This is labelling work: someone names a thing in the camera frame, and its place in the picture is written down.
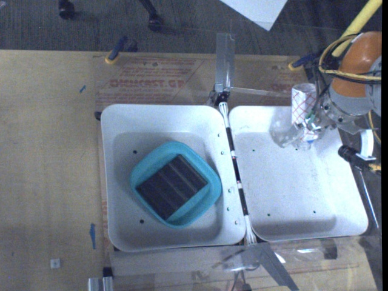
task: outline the metal stand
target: metal stand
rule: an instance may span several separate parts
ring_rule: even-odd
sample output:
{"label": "metal stand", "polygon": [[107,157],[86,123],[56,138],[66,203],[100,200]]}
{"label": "metal stand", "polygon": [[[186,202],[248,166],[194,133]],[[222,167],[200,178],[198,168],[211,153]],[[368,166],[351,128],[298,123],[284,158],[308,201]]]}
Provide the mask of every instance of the metal stand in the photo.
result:
{"label": "metal stand", "polygon": [[[150,17],[148,21],[148,27],[150,30],[157,32],[160,31],[163,20],[158,15],[158,12],[154,8],[153,4],[150,0],[139,0],[143,7],[148,11]],[[69,0],[58,0],[58,8],[59,15],[63,19],[72,19],[74,18],[76,12],[74,8],[74,4],[72,4]]]}
{"label": "metal stand", "polygon": [[[217,34],[216,52],[215,85],[214,89],[210,92],[206,104],[212,107],[220,107],[220,112],[224,117],[225,127],[227,129],[227,136],[231,150],[231,157],[233,158],[233,165],[235,166],[237,186],[239,186],[241,208],[244,213],[245,222],[247,226],[245,238],[247,245],[242,247],[231,246],[229,248],[185,247],[182,249],[159,249],[144,253],[125,253],[116,251],[111,254],[112,268],[115,268],[115,270],[117,271],[120,267],[125,267],[124,274],[123,272],[116,272],[115,276],[127,276],[136,274],[145,275],[149,273],[156,274],[157,272],[195,272],[198,271],[198,269],[212,271],[222,266],[223,270],[230,272],[238,271],[241,273],[242,276],[244,276],[245,270],[252,271],[258,269],[260,266],[263,266],[279,286],[287,286],[291,291],[298,291],[298,286],[295,284],[292,277],[287,272],[286,268],[282,265],[275,252],[271,249],[270,244],[267,242],[257,243],[256,235],[252,231],[252,226],[250,224],[247,205],[243,192],[243,186],[241,185],[239,171],[236,163],[236,156],[234,155],[232,132],[229,126],[229,121],[227,120],[226,102],[230,95],[230,89],[234,89],[233,79],[235,71],[235,40],[230,34]],[[262,95],[263,93],[268,94],[271,92],[258,91],[258,93]],[[95,118],[97,120],[100,120],[101,112],[95,112]],[[209,264],[212,263],[213,260],[219,259],[220,257],[221,261],[218,261],[215,264]],[[109,283],[107,285],[107,288],[113,288],[112,277],[104,277],[103,279],[109,279],[109,281],[106,281],[106,283]],[[243,290],[251,289],[252,288],[250,287],[250,285],[245,283],[244,279]],[[90,278],[89,291],[101,291],[101,280],[98,278]]]}
{"label": "metal stand", "polygon": [[89,278],[87,283],[88,291],[113,291],[113,277]]}

